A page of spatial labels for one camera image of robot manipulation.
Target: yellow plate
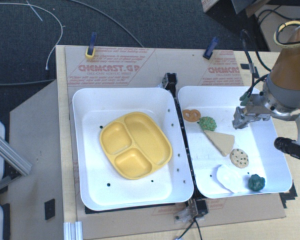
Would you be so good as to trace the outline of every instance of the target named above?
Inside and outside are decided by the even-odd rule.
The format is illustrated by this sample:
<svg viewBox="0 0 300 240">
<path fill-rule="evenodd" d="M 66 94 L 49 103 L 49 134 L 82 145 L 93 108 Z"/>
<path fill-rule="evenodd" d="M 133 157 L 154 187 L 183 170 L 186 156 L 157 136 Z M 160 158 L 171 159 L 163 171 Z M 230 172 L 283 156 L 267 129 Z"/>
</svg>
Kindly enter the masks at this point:
<svg viewBox="0 0 300 240">
<path fill-rule="evenodd" d="M 106 125 L 99 141 L 114 168 L 130 180 L 155 172 L 172 156 L 172 147 L 165 134 L 142 112 L 123 115 Z"/>
</svg>

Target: black carpet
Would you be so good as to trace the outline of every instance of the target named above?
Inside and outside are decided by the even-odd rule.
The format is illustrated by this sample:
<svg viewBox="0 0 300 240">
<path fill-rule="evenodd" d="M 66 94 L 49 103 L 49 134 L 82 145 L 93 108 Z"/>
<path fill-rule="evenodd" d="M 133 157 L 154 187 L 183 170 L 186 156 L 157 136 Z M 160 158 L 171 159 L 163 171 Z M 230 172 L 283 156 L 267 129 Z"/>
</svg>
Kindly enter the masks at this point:
<svg viewBox="0 0 300 240">
<path fill-rule="evenodd" d="M 88 45 L 92 32 L 97 46 L 206 49 L 218 37 L 216 49 L 242 50 L 240 31 L 247 29 L 259 51 L 267 51 L 255 17 L 236 14 L 231 0 L 220 0 L 207 13 L 201 0 L 0 0 L 42 7 L 63 26 L 61 45 Z M 300 6 L 300 0 L 269 4 Z M 55 54 L 49 52 L 61 27 L 48 12 L 29 6 L 0 4 L 0 83 L 24 83 L 56 78 Z M 124 26 L 129 33 L 109 15 Z M 9 112 L 48 83 L 0 86 L 0 121 L 9 132 Z"/>
</svg>

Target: robotic hand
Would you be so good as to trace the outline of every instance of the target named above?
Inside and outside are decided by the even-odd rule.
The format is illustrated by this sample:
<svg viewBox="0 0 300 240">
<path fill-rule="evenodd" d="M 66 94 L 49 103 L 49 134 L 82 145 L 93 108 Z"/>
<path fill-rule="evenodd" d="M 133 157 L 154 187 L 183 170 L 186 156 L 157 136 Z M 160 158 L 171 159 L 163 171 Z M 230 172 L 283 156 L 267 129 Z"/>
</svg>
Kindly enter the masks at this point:
<svg viewBox="0 0 300 240">
<path fill-rule="evenodd" d="M 286 43 L 279 42 L 279 33 L 289 25 L 297 25 L 294 33 Z M 263 89 L 259 94 L 252 94 L 253 85 L 240 98 L 241 106 L 235 109 L 232 125 L 235 129 L 242 129 L 249 123 L 264 120 L 270 117 L 295 121 L 297 125 L 297 140 L 278 137 L 274 146 L 284 153 L 300 159 L 300 22 L 290 21 L 279 26 L 274 33 L 274 41 L 282 46 L 282 51 L 268 75 L 261 77 L 258 82 L 264 81 Z"/>
</svg>

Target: brown pretzel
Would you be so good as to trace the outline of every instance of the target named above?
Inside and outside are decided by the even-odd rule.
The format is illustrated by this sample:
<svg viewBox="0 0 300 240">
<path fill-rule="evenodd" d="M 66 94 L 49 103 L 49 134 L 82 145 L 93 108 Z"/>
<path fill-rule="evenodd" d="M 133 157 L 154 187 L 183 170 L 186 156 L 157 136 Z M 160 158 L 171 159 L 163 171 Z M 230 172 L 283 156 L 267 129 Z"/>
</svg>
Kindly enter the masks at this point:
<svg viewBox="0 0 300 240">
<path fill-rule="evenodd" d="M 183 118 L 188 122 L 196 122 L 201 118 L 201 114 L 196 109 L 185 109 L 182 111 Z"/>
</svg>

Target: wooden table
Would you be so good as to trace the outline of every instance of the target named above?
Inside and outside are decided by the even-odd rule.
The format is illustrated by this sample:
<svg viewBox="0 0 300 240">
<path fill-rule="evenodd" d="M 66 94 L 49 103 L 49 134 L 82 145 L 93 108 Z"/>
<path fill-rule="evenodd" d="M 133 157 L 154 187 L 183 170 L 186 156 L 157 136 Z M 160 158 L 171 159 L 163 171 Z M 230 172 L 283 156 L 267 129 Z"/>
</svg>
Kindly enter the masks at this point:
<svg viewBox="0 0 300 240">
<path fill-rule="evenodd" d="M 240 67 L 241 63 L 246 64 L 247 59 L 243 51 L 234 52 L 239 65 L 240 74 L 244 85 L 249 86 L 251 75 L 248 70 Z M 260 65 L 256 55 L 251 52 L 251 58 L 262 76 L 267 73 Z M 260 56 L 268 67 L 272 67 L 278 57 L 278 52 L 261 52 Z M 60 148 L 61 148 L 61 170 L 62 170 L 62 192 L 63 192 L 63 216 L 65 223 L 77 221 L 76 198 L 74 185 L 74 170 L 72 159 L 71 131 L 69 120 L 69 103 L 67 90 L 66 55 L 65 46 L 56 47 L 57 59 L 57 88 L 58 88 L 58 109 L 60 127 Z M 274 126 L 278 136 L 296 139 L 297 127 L 294 122 L 285 122 L 274 119 Z M 236 224 L 225 224 L 202 227 L 201 233 L 205 240 L 300 240 L 300 160 L 285 155 L 298 197 L 287 202 L 285 209 L 286 217 L 254 222 L 243 222 Z M 183 230 L 172 230 L 156 233 L 129 235 L 121 237 L 103 238 L 105 240 L 173 240 L 180 236 Z M 184 240 L 199 240 L 197 228 L 193 227 L 183 237 Z"/>
</svg>

